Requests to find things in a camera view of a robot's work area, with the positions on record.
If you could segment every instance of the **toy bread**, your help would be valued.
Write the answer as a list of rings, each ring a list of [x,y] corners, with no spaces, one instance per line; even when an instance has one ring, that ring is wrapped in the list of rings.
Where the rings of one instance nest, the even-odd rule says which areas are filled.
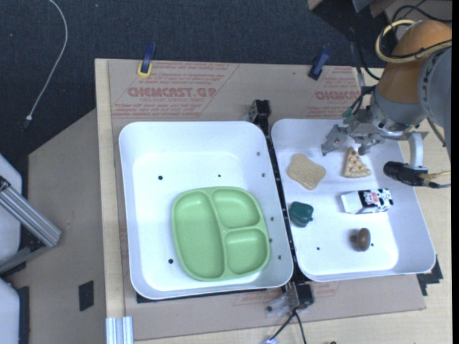
[[[326,170],[305,155],[297,153],[292,158],[287,174],[308,190],[313,190],[325,176]]]

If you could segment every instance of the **green plate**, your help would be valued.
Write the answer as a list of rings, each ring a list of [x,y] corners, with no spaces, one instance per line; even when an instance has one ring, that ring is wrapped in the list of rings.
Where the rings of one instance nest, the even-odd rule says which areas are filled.
[[[182,267],[198,280],[227,280],[261,270],[270,244],[255,198],[235,187],[198,188],[172,206],[172,230]]]

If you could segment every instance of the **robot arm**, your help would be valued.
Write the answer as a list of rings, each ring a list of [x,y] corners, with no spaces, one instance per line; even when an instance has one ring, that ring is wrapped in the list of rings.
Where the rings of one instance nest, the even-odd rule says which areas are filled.
[[[410,28],[393,53],[385,53],[384,35],[401,24]],[[353,110],[352,114],[346,111],[349,116],[344,124],[348,126],[331,130],[322,144],[323,155],[339,148],[347,136],[360,144],[360,155],[387,139],[408,140],[410,163],[391,164],[384,172],[413,186],[423,184],[419,175],[427,174],[422,167],[422,138],[427,133],[412,131],[413,128],[425,118],[432,125],[442,126],[451,157],[451,42],[451,28],[438,21],[402,20],[387,26],[378,37],[376,51],[388,64],[377,86],[372,88],[370,106]]]

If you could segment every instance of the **black connector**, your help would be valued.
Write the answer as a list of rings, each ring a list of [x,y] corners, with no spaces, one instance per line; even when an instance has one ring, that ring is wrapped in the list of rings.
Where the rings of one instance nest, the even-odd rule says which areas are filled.
[[[23,128],[24,130],[27,130],[27,129],[29,128],[31,122],[32,122],[32,116],[31,116],[31,115],[28,115],[28,116],[25,118],[24,122],[22,123],[22,128]]]
[[[10,186],[11,184],[8,182],[8,180],[0,176],[0,192],[2,192],[3,190],[6,190]]]
[[[269,100],[254,100],[250,106],[249,120],[251,123],[260,126],[263,133],[268,136],[268,118],[271,115]]]
[[[295,285],[298,295],[299,309],[307,308],[314,303],[313,289],[310,284],[298,283]]]
[[[422,295],[427,296],[427,285],[438,284],[441,279],[443,279],[443,273],[437,258],[435,260],[435,265],[430,272],[417,275],[417,281],[419,282]]]
[[[410,186],[426,186],[425,180],[420,177],[421,174],[427,173],[427,169],[420,170],[408,168],[401,162],[387,162],[383,167],[384,174]]]

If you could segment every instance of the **toy pizza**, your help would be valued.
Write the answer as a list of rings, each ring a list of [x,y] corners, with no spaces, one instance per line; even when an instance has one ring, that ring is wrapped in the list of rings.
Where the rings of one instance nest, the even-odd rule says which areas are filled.
[[[361,161],[357,151],[349,147],[346,153],[346,161],[344,163],[344,177],[365,177],[371,175],[372,172]]]

